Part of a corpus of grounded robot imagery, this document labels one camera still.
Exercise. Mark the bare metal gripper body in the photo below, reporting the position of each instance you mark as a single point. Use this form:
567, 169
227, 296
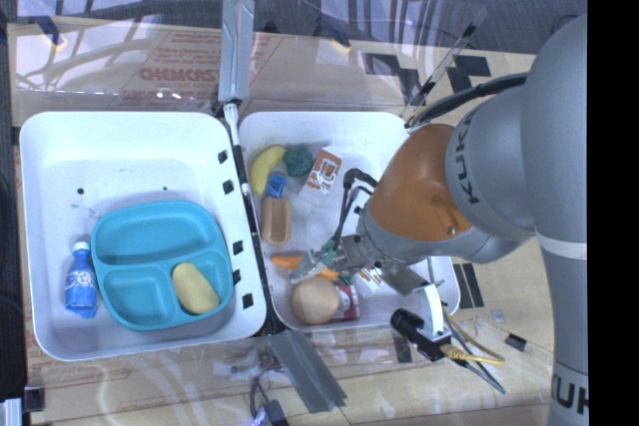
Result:
349, 252

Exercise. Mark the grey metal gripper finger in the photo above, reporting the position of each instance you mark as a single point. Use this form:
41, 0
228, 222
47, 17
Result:
310, 258
303, 273

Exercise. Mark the small blue cup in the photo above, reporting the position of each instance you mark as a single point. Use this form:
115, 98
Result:
276, 186

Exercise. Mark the blue plastic bottle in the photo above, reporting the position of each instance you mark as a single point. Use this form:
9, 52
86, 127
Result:
80, 284

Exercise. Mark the white plastic tray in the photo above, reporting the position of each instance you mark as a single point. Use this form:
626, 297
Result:
140, 139
359, 134

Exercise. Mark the large white and orange carton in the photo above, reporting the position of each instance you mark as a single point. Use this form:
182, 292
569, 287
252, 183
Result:
323, 177

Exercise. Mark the green broccoli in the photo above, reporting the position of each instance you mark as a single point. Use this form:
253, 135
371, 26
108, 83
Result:
298, 161

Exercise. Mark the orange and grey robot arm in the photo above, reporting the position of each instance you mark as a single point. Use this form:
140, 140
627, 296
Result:
499, 174

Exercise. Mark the orange carrot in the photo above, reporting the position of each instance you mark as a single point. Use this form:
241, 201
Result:
287, 261

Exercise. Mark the tan hot dog bun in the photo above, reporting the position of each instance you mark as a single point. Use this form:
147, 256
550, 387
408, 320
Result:
275, 220

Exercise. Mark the brown cardboard board red print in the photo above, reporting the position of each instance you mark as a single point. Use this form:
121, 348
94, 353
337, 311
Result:
319, 75

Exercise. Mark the round tan bread roll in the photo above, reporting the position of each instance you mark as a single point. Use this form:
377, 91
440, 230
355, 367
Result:
314, 300

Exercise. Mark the small white and orange carton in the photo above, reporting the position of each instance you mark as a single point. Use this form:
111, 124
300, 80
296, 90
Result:
370, 280

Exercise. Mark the blue divided plate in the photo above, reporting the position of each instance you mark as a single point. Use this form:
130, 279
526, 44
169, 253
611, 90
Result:
145, 234

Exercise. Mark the red can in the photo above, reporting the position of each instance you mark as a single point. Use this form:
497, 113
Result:
348, 304

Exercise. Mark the yellow toy potato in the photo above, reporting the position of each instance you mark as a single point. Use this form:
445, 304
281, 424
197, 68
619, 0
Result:
194, 288

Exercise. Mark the yellow banana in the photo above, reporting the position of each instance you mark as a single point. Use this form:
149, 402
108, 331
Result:
260, 169

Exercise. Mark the black cylinder on white bracket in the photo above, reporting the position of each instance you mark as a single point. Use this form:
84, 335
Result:
417, 329

